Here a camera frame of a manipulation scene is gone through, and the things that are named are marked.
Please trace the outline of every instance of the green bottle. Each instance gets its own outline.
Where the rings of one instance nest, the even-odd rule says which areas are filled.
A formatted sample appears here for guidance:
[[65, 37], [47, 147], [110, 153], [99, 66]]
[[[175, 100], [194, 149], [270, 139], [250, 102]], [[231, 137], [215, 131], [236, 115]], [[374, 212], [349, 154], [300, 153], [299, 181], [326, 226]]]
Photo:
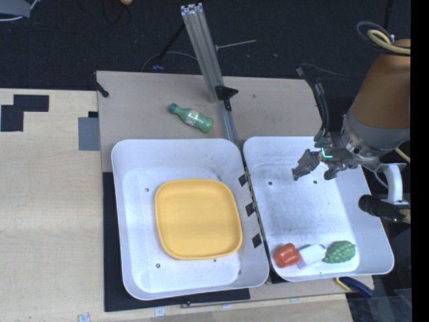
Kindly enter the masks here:
[[194, 109], [182, 109], [177, 104], [172, 103], [168, 110], [170, 113], [178, 115], [186, 124], [208, 133], [213, 125], [213, 119], [207, 117]]

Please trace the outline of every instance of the gray metal object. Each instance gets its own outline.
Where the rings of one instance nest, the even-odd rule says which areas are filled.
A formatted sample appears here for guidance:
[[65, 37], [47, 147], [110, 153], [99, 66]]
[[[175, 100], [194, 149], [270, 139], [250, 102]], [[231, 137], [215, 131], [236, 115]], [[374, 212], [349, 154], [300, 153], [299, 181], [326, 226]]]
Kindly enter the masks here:
[[[182, 17], [207, 88], [216, 101], [219, 99], [216, 87], [223, 86], [224, 82], [202, 4], [182, 6]], [[232, 111], [227, 110], [224, 101], [220, 101], [219, 108], [227, 139], [239, 145]]]

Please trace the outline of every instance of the green toy vegetable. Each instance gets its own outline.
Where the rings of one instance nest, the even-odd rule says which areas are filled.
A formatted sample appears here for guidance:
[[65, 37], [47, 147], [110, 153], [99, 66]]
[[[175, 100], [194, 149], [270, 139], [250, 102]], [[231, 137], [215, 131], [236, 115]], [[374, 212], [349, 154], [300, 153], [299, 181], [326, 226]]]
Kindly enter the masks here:
[[328, 247], [323, 261], [329, 264], [349, 261], [356, 254], [356, 245], [350, 241], [337, 241]]

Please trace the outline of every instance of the bottle label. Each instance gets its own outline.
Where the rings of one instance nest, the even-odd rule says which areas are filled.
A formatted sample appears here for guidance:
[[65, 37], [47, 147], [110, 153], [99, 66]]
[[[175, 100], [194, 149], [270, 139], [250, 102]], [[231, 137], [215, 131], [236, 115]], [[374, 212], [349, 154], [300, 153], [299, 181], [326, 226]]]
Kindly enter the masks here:
[[190, 126], [194, 126], [195, 122], [198, 119], [198, 116], [200, 115], [200, 113], [197, 110], [192, 110], [188, 116], [186, 117], [186, 121], [185, 123], [190, 125]]

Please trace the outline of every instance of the white cable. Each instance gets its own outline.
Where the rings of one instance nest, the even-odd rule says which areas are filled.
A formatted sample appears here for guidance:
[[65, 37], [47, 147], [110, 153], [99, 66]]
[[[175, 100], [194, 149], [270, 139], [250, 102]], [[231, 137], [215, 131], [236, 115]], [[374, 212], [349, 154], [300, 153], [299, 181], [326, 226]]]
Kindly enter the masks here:
[[[29, 8], [30, 11], [33, 10], [34, 6], [36, 6], [36, 3], [38, 3], [40, 0], [34, 0], [31, 7]], [[15, 21], [15, 20], [21, 20], [23, 18], [22, 15], [20, 15], [19, 17], [12, 17], [12, 18], [7, 18], [7, 19], [0, 19], [0, 22], [2, 21]]]

